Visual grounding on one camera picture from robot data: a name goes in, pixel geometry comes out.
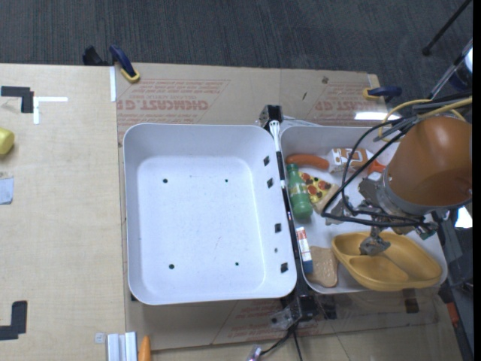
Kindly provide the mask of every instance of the toy pizza slice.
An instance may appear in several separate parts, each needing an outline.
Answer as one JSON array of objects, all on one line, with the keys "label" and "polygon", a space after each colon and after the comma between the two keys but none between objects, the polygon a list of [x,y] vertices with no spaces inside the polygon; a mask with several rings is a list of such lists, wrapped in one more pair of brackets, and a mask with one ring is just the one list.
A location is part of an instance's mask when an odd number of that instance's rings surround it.
[{"label": "toy pizza slice", "polygon": [[336,193],[336,191],[339,189],[339,186],[318,177],[314,177],[306,172],[300,171],[299,175],[306,183],[310,203],[312,204],[314,210],[318,214],[321,214],[325,204]]}]

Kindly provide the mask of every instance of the green bottle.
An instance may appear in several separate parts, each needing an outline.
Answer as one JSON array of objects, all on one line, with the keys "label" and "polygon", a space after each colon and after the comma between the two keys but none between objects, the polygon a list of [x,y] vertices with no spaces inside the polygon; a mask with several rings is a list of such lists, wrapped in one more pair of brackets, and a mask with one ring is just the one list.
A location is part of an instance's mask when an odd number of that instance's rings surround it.
[{"label": "green bottle", "polygon": [[287,165],[287,190],[291,201],[292,214],[299,220],[306,220],[313,213],[306,183],[299,175],[299,167],[295,163]]}]

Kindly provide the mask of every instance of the orange toy carrot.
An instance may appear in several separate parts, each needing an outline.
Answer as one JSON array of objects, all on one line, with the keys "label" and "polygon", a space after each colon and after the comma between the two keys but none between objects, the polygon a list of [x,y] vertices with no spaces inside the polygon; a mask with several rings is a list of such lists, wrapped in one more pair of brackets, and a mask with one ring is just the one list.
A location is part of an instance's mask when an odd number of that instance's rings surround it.
[{"label": "orange toy carrot", "polygon": [[150,338],[145,335],[141,342],[141,349],[138,352],[138,361],[150,361]]}]

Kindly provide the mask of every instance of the yellow object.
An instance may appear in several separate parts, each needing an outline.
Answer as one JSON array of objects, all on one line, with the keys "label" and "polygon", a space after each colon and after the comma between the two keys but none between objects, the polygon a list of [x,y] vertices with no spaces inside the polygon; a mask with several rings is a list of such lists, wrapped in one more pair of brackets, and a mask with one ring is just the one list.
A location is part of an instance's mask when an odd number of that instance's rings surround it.
[{"label": "yellow object", "polygon": [[[388,120],[388,118],[391,115],[393,115],[394,112],[399,111],[400,109],[402,109],[404,107],[407,107],[409,105],[416,105],[416,104],[419,104],[419,103],[428,103],[428,102],[431,102],[431,100],[430,99],[417,99],[417,100],[411,100],[409,102],[401,103],[400,105],[397,105],[396,107],[391,109],[390,112],[387,113],[387,115],[384,117],[384,120],[382,121],[382,123],[386,122]],[[444,105],[443,107],[438,108],[437,110],[430,111],[427,114],[419,115],[418,118],[419,119],[425,119],[426,117],[433,117],[434,115],[438,115],[438,114],[441,114],[443,112],[451,111],[451,113],[453,113],[457,118],[459,118],[460,120],[466,121],[466,119],[463,118],[463,116],[459,112],[457,112],[456,108],[462,107],[464,105],[469,105],[472,102],[473,102],[473,96],[470,96],[467,99],[460,100],[460,101],[452,103],[450,105]],[[382,136],[382,134],[383,134],[383,128],[382,127],[377,130],[377,134],[379,135],[379,137]],[[387,142],[387,141],[389,141],[389,139],[383,138],[383,141]]]},{"label": "yellow object", "polygon": [[347,271],[362,286],[380,292],[430,287],[439,282],[441,266],[416,242],[404,235],[381,232],[391,246],[375,256],[361,255],[359,246],[369,232],[340,234],[332,250]]},{"label": "yellow object", "polygon": [[369,90],[371,88],[369,87],[366,87],[362,90],[362,95],[364,96],[364,99],[367,99],[367,100],[378,100],[380,97],[379,96],[375,96],[375,95],[369,95]]},{"label": "yellow object", "polygon": [[134,69],[135,75],[130,76],[127,74],[127,71],[125,69],[121,69],[120,73],[124,76],[125,79],[127,79],[130,83],[137,83],[141,79],[141,75],[138,73],[136,69]]},{"label": "yellow object", "polygon": [[0,155],[5,155],[13,147],[15,135],[12,131],[0,127]]}]

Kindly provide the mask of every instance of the yellow cable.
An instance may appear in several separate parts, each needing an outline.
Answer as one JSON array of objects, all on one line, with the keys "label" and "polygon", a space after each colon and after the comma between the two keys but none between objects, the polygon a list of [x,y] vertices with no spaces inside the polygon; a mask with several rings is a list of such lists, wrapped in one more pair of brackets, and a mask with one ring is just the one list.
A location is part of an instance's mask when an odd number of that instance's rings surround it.
[{"label": "yellow cable", "polygon": [[441,114],[447,111],[453,111],[455,108],[462,107],[463,105],[470,105],[473,102],[473,96],[470,96],[467,99],[460,100],[458,102],[454,102],[450,105],[445,105],[443,107],[437,108],[431,112],[427,112],[426,114],[419,115],[419,119],[425,119],[427,117],[432,117],[433,115]]},{"label": "yellow cable", "polygon": [[[402,103],[396,107],[394,107],[392,110],[390,110],[390,112],[387,113],[386,117],[384,118],[384,121],[383,122],[386,122],[387,119],[394,113],[396,112],[397,110],[400,110],[401,108],[404,108],[408,105],[414,105],[416,103],[426,103],[426,102],[430,102],[431,100],[429,99],[417,99],[417,100],[412,100],[410,102],[405,102],[405,103]],[[425,119],[425,118],[428,118],[428,117],[432,117],[434,115],[437,115],[437,114],[441,114],[443,112],[447,112],[447,111],[450,111],[452,112],[457,118],[459,118],[460,120],[463,120],[463,121],[466,121],[465,118],[463,118],[463,116],[457,112],[455,110],[455,108],[459,108],[459,107],[462,107],[464,105],[469,105],[473,102],[473,97],[470,96],[469,98],[467,99],[463,99],[463,100],[459,100],[457,102],[454,102],[450,105],[445,105],[443,107],[440,107],[440,108],[437,108],[436,110],[433,110],[433,111],[430,111],[430,112],[427,112],[426,114],[423,114],[423,115],[418,115],[418,118],[421,120],[421,119]],[[379,128],[378,130],[378,135],[381,136],[382,135],[382,128]],[[386,138],[383,138],[382,139],[383,141],[389,141],[389,139],[386,139]]]},{"label": "yellow cable", "polygon": [[[426,102],[430,102],[430,101],[431,101],[430,99],[417,99],[417,100],[411,100],[409,102],[401,103],[400,105],[397,105],[396,107],[391,109],[390,112],[387,113],[386,117],[383,120],[383,123],[386,122],[387,119],[389,119],[389,117],[391,115],[393,115],[394,112],[396,112],[396,111],[398,111],[398,110],[400,110],[404,107],[407,107],[408,105],[415,105],[417,103],[426,103]],[[383,128],[382,127],[378,128],[377,134],[379,135],[379,137],[381,137],[383,135]],[[386,139],[386,138],[383,138],[382,140],[383,141],[389,141],[389,139]]]}]

